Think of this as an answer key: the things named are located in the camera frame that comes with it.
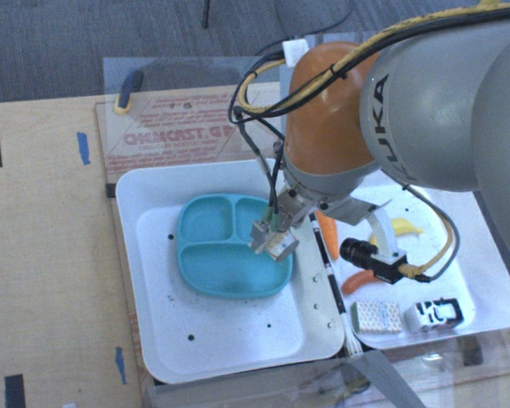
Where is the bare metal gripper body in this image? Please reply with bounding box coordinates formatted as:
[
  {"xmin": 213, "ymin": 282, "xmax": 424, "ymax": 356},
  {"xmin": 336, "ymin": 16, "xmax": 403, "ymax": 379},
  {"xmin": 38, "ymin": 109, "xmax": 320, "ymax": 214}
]
[{"xmin": 263, "ymin": 181, "xmax": 326, "ymax": 235}]

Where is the orange carrot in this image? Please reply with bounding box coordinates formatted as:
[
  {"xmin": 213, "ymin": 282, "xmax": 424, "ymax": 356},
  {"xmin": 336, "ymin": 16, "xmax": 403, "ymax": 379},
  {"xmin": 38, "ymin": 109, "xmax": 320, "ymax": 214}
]
[{"xmin": 315, "ymin": 208, "xmax": 342, "ymax": 263}]

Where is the blue divided plate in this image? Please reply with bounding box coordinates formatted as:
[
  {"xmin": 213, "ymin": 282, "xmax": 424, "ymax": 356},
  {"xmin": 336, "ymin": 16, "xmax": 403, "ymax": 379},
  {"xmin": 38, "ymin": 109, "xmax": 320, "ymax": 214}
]
[{"xmin": 170, "ymin": 186, "xmax": 298, "ymax": 307}]

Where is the thin black and white rod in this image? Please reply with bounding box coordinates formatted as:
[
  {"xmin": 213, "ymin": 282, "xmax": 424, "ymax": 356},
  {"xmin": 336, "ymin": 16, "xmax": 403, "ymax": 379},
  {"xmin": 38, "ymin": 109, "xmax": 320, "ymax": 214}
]
[{"xmin": 308, "ymin": 209, "xmax": 365, "ymax": 360}]

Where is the orange sausage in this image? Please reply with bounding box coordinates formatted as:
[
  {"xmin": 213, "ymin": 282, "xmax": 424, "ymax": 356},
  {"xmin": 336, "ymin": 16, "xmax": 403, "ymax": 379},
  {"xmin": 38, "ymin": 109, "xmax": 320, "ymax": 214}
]
[{"xmin": 339, "ymin": 268, "xmax": 384, "ymax": 297}]

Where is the white plastic tray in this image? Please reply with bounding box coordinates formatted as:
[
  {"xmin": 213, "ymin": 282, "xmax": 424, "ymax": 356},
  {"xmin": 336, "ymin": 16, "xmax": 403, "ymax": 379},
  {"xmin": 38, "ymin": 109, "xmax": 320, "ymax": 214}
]
[
  {"xmin": 112, "ymin": 149, "xmax": 350, "ymax": 389},
  {"xmin": 309, "ymin": 159, "xmax": 510, "ymax": 357}
]

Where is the yellow banana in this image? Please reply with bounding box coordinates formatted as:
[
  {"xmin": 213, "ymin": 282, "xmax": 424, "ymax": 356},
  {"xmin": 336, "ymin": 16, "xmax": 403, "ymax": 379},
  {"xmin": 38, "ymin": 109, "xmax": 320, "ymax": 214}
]
[{"xmin": 367, "ymin": 215, "xmax": 425, "ymax": 247}]

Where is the brown cardboard board, red print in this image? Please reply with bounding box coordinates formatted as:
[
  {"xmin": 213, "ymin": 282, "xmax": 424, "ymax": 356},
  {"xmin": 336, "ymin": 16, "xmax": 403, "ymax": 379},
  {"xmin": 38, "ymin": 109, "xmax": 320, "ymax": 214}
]
[{"xmin": 93, "ymin": 58, "xmax": 510, "ymax": 408}]

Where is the white carton with orange pattern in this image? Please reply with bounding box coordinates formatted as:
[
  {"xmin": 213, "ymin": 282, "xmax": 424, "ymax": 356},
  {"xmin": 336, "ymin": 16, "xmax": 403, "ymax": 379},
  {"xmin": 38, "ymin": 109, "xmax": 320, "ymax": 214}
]
[{"xmin": 348, "ymin": 296, "xmax": 405, "ymax": 339}]

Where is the black and white carton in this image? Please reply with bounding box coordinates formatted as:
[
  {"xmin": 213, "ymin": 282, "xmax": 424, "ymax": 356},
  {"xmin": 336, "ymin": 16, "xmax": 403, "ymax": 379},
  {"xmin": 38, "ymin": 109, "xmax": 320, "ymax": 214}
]
[{"xmin": 402, "ymin": 296, "xmax": 466, "ymax": 336}]

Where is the black cylinder on white bracket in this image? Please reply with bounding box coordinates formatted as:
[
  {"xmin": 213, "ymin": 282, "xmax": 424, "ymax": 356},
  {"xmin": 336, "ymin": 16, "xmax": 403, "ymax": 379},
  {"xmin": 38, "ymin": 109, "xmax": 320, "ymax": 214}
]
[{"xmin": 335, "ymin": 204, "xmax": 412, "ymax": 290}]

